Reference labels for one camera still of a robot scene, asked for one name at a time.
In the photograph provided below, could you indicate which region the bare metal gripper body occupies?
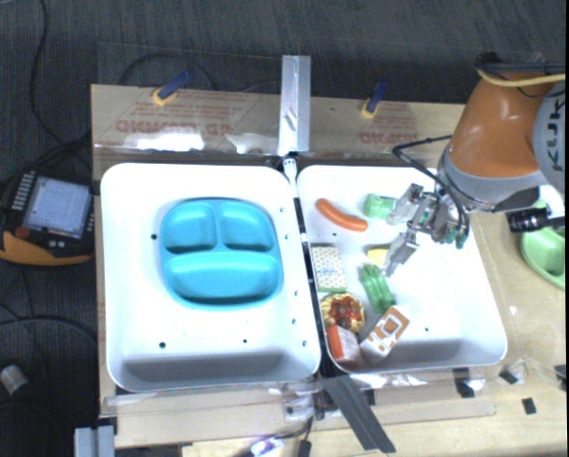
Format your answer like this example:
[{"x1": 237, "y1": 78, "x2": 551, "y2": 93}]
[{"x1": 419, "y1": 189, "x2": 470, "y2": 247}]

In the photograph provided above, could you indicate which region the yellow toy corn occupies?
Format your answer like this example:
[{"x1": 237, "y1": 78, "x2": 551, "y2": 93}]
[{"x1": 365, "y1": 243, "x2": 395, "y2": 268}]

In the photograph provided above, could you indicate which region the green toy vegetable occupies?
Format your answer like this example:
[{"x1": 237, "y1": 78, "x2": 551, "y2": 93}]
[{"x1": 358, "y1": 264, "x2": 397, "y2": 314}]

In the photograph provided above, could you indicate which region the white plastic tray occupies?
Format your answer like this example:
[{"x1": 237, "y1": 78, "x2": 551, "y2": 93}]
[
  {"x1": 99, "y1": 161, "x2": 324, "y2": 394},
  {"x1": 295, "y1": 164, "x2": 509, "y2": 376}
]

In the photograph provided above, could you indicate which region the orange sausage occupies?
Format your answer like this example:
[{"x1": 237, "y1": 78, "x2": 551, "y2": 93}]
[{"x1": 315, "y1": 197, "x2": 370, "y2": 233}]

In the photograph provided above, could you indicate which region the yellow patterned white carton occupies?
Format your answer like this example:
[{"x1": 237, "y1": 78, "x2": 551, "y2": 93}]
[{"x1": 309, "y1": 244, "x2": 349, "y2": 294}]

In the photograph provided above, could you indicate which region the orange and white carton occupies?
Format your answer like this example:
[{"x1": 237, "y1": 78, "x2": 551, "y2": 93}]
[{"x1": 359, "y1": 304, "x2": 411, "y2": 366}]

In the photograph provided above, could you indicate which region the yellow and red toy pizza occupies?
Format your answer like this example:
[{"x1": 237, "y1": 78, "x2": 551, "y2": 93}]
[{"x1": 320, "y1": 292, "x2": 366, "y2": 334}]

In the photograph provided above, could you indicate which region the orange packet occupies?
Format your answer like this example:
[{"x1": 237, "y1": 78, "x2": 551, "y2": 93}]
[{"x1": 325, "y1": 324, "x2": 363, "y2": 366}]

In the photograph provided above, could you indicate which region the green divided plate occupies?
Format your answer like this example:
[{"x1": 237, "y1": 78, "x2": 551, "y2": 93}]
[{"x1": 519, "y1": 199, "x2": 567, "y2": 291}]

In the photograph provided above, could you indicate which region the blue divided plate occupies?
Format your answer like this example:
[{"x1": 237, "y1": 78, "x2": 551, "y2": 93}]
[{"x1": 158, "y1": 197, "x2": 285, "y2": 310}]

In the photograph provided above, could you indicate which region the brown cardboard board red print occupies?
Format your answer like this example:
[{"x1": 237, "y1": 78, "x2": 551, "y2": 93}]
[{"x1": 89, "y1": 83, "x2": 567, "y2": 449}]

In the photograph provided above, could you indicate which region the grey metal can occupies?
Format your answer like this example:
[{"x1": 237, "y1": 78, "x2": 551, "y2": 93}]
[{"x1": 0, "y1": 363, "x2": 30, "y2": 396}]

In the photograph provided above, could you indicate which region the black cylinder on white bracket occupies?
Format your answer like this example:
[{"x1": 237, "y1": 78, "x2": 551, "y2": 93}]
[{"x1": 505, "y1": 186, "x2": 567, "y2": 234}]

